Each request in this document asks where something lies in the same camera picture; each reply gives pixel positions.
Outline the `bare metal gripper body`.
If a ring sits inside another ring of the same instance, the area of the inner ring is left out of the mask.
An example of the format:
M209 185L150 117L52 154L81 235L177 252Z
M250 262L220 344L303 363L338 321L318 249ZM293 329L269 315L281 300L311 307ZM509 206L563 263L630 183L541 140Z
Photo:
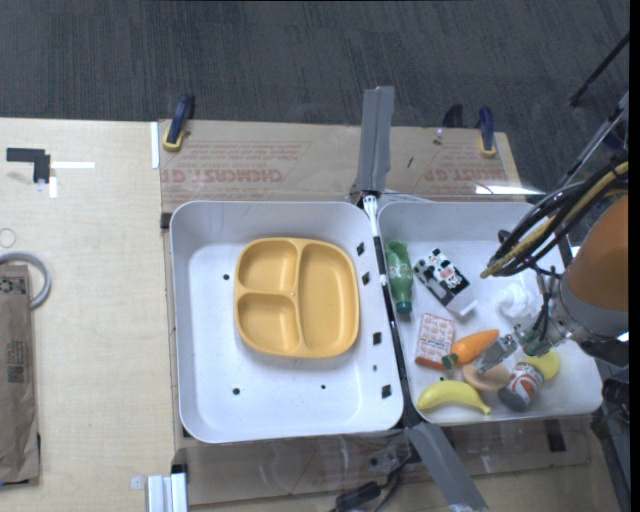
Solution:
M528 356L542 356L573 338L574 321L562 303L544 306L529 325L517 325L512 337Z

